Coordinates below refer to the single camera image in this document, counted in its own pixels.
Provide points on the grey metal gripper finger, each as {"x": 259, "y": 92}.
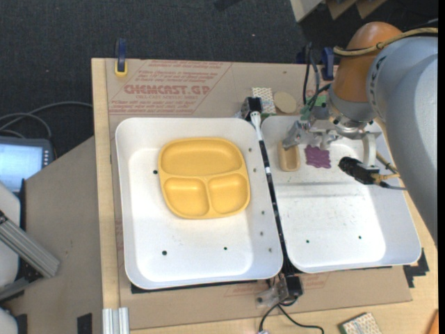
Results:
{"x": 295, "y": 134}
{"x": 327, "y": 140}

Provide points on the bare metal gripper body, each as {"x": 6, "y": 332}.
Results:
{"x": 347, "y": 128}

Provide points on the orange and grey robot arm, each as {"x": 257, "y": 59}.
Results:
{"x": 406, "y": 92}

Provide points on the purple toy grapes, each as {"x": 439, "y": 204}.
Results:
{"x": 317, "y": 158}

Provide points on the beige toy bread bun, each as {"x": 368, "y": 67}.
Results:
{"x": 289, "y": 158}

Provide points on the white patterned packet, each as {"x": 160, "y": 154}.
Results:
{"x": 264, "y": 97}

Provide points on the thin black and white rod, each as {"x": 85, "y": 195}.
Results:
{"x": 269, "y": 176}

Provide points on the white plastic tray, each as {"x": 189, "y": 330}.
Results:
{"x": 194, "y": 252}
{"x": 340, "y": 221}

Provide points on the yellow divided plate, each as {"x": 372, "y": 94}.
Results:
{"x": 201, "y": 179}

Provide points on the brown cardboard board red print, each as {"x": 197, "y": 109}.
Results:
{"x": 174, "y": 89}

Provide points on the green patterned packet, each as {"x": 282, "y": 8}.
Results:
{"x": 358, "y": 325}

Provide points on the orange flat object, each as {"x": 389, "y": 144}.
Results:
{"x": 433, "y": 324}

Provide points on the black cylinder on white bracket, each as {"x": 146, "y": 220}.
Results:
{"x": 358, "y": 170}

